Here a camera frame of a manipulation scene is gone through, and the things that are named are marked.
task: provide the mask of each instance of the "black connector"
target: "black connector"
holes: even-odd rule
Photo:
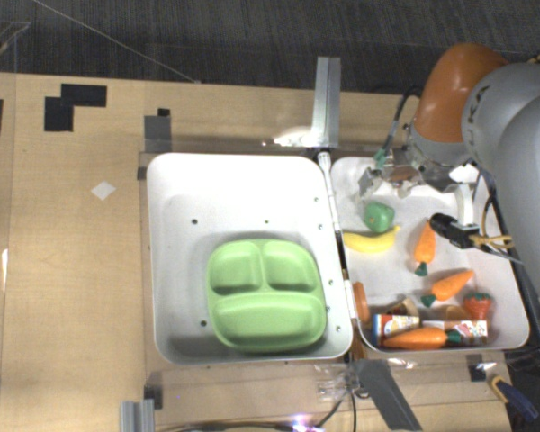
[[[463,226],[447,214],[437,213],[430,218],[430,227],[440,237],[450,240],[450,243],[461,248],[474,248],[471,235],[478,235],[480,228],[476,224]]]

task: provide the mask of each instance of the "white diamond sticker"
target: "white diamond sticker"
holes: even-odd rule
[[[92,194],[94,194],[100,200],[106,200],[106,198],[108,198],[108,195],[110,195],[115,190],[116,187],[114,187],[112,184],[107,183],[106,181],[102,181],[99,185],[92,189]]]

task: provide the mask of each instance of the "yellow banana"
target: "yellow banana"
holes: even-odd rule
[[[366,236],[352,232],[344,232],[344,244],[360,253],[382,253],[394,244],[396,232],[400,226],[394,226],[383,234]]]

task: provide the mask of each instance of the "green plate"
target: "green plate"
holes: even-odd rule
[[[218,339],[249,353],[310,346],[326,328],[318,267],[300,245],[283,240],[226,243],[208,262],[208,308]]]

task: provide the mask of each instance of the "wooden surface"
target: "wooden surface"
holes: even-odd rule
[[[44,132],[44,97],[59,96],[62,83],[107,85],[107,107],[77,107],[73,133]],[[265,140],[309,125],[313,92],[4,74],[0,85],[4,107],[15,111],[15,133],[0,139],[13,145],[13,160],[6,159],[13,161],[12,179],[0,178],[12,187],[9,226],[7,216],[1,221],[9,264],[0,432],[117,431],[120,402],[139,401],[146,381],[136,178],[144,115],[169,108],[176,137]],[[396,103],[396,96],[342,94],[341,140],[382,142]],[[405,118],[414,107],[409,102]],[[91,193],[102,181],[116,188],[104,201]],[[494,369],[508,378],[496,356]],[[488,386],[469,382],[464,360],[453,363],[454,371],[434,366],[443,370],[438,377],[434,368],[396,373],[425,430],[509,430]],[[223,385],[206,389],[189,373],[173,373],[173,385],[194,398],[177,412],[190,415],[192,404],[192,417],[233,402],[258,418],[272,395],[281,396],[262,398],[235,382],[242,393],[232,398]],[[290,382],[301,406],[317,403],[316,386],[309,386]],[[312,413],[328,408],[322,403]],[[358,430],[387,429],[370,400],[359,408]],[[346,405],[328,430],[350,428]]]

